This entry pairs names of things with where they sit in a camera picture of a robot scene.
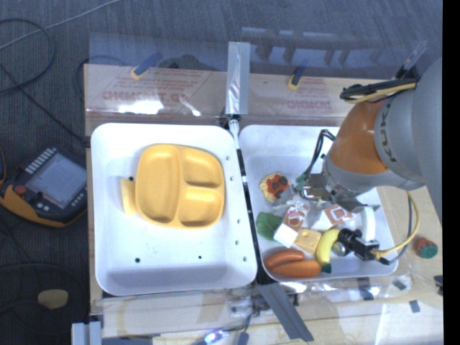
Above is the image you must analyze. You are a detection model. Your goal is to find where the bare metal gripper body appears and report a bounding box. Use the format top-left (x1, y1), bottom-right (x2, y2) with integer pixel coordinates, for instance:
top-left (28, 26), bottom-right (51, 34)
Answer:
top-left (299, 172), bottom-right (341, 204)

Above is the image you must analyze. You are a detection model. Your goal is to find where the white and orange carton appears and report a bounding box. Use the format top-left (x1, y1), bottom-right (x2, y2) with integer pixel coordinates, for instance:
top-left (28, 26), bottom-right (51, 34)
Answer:
top-left (310, 203), bottom-right (364, 231)

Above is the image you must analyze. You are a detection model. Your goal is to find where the brown and white small carton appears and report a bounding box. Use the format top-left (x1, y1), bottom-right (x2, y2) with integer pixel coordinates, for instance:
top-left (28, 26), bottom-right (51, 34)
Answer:
top-left (283, 202), bottom-right (311, 232)

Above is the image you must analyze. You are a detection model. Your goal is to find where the toy pizza slice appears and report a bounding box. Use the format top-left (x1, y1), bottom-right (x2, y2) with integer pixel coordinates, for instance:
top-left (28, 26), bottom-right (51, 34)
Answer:
top-left (259, 171), bottom-right (294, 205)

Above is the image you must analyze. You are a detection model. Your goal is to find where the yellow banana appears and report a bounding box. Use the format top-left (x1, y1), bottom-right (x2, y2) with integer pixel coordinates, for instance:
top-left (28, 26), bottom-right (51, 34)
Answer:
top-left (315, 228), bottom-right (343, 266)

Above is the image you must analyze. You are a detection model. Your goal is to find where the white plastic tray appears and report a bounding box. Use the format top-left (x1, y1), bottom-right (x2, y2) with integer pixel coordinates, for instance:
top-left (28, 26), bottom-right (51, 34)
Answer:
top-left (90, 121), bottom-right (258, 297)
top-left (238, 124), bottom-right (400, 284)

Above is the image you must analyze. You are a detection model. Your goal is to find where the yellow cheese slice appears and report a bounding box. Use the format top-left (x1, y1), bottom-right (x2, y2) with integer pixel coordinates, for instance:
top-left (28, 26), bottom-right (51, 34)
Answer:
top-left (294, 228), bottom-right (322, 254)

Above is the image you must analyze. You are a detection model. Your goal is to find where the white cube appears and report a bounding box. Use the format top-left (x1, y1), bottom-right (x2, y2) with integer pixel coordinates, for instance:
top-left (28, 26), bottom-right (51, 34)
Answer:
top-left (273, 224), bottom-right (299, 248)

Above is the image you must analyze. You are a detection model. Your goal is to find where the green toy leaf vegetable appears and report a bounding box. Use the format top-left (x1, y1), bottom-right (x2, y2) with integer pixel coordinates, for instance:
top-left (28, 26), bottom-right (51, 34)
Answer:
top-left (255, 211), bottom-right (283, 242)

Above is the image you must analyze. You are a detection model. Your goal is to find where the orange-brown toy sausage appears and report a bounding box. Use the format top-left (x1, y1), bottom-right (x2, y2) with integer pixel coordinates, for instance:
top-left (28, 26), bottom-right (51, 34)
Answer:
top-left (263, 249), bottom-right (306, 270)

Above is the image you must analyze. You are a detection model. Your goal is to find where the orange carrot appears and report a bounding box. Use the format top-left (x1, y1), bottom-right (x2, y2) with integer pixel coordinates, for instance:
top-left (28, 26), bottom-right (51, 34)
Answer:
top-left (271, 259), bottom-right (333, 279)

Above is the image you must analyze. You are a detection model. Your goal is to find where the orange and green toy fruit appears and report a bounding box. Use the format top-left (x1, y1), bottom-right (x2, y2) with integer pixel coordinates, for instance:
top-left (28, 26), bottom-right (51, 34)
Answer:
top-left (416, 236), bottom-right (439, 259)

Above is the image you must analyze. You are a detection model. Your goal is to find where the yellow divided plate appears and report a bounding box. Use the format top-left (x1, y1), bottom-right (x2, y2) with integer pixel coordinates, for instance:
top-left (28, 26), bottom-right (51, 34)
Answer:
top-left (134, 142), bottom-right (226, 229)

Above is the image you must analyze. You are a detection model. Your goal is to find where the brown cardboard board red print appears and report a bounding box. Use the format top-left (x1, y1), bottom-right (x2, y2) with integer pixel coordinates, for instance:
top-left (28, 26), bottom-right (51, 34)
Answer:
top-left (83, 63), bottom-right (443, 339)

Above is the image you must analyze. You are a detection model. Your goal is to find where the pale yellow flat object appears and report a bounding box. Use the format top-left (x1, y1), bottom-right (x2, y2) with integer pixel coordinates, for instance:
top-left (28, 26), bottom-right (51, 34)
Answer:
top-left (37, 288), bottom-right (70, 310)

